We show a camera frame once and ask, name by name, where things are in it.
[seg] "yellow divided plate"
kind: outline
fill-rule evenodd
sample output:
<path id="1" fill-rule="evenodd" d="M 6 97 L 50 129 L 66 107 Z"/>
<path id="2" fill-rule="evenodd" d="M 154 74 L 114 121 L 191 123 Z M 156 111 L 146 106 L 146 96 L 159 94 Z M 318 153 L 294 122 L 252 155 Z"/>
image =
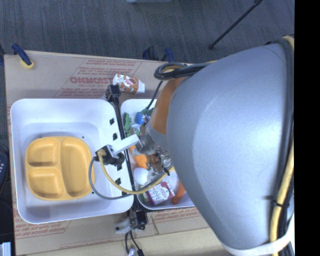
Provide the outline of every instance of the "yellow divided plate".
<path id="1" fill-rule="evenodd" d="M 89 165 L 92 159 L 88 145 L 70 136 L 52 136 L 32 141 L 25 153 L 26 181 L 39 199 L 62 201 L 89 194 Z M 92 167 L 92 182 L 95 182 Z"/>

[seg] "cardboard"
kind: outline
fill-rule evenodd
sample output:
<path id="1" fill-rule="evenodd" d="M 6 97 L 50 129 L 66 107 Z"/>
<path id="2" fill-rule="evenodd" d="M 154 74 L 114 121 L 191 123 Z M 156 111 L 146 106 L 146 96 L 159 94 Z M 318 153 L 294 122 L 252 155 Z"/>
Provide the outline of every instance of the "cardboard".
<path id="1" fill-rule="evenodd" d="M 159 83 L 153 76 L 160 61 L 26 51 L 34 62 L 25 68 L 17 55 L 5 55 L 5 81 L 10 150 L 12 152 L 10 108 L 19 99 L 75 98 L 100 99 L 115 74 L 140 79 L 145 92 L 132 95 L 123 92 L 120 103 L 127 99 L 150 99 Z M 123 241 L 124 234 L 115 234 L 114 223 L 123 221 L 126 213 L 74 219 L 45 224 L 25 222 L 17 211 L 15 172 L 11 169 L 13 218 L 17 255 L 102 245 Z M 208 228 L 195 207 L 149 212 L 145 230 L 138 238 Z M 217 238 L 212 237 L 217 245 Z"/>

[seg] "white egg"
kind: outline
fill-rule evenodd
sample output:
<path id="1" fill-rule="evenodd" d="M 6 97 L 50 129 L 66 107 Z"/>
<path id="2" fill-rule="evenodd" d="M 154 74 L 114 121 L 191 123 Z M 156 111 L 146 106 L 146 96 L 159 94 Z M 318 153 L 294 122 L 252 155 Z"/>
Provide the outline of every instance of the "white egg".
<path id="1" fill-rule="evenodd" d="M 138 167 L 133 170 L 133 178 L 139 185 L 144 185 L 148 180 L 148 173 L 147 169 Z"/>

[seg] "snack package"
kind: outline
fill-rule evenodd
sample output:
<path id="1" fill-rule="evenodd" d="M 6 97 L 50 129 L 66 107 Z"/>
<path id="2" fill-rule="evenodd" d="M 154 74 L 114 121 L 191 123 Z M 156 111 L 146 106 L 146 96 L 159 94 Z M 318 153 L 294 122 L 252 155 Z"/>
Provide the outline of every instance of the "snack package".
<path id="1" fill-rule="evenodd" d="M 143 94 L 145 92 L 145 84 L 138 78 L 130 77 L 123 74 L 115 74 L 113 84 L 118 85 L 122 92 L 130 94 Z"/>
<path id="2" fill-rule="evenodd" d="M 160 184 L 154 186 L 146 192 L 152 206 L 156 206 L 175 196 L 168 181 L 162 181 Z"/>

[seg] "gray carpet floor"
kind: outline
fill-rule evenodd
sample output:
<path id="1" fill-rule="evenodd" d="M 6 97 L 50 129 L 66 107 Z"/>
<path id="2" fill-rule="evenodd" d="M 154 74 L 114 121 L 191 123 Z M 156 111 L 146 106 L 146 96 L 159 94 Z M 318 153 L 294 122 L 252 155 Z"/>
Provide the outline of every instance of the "gray carpet floor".
<path id="1" fill-rule="evenodd" d="M 295 33 L 295 1 L 264 0 L 213 50 L 213 43 L 253 0 L 1 0 L 0 44 L 26 50 L 142 59 L 153 46 L 170 48 L 178 62 L 200 63 Z M 8 145 L 6 85 L 0 67 L 0 143 Z M 11 199 L 10 182 L 1 198 Z"/>

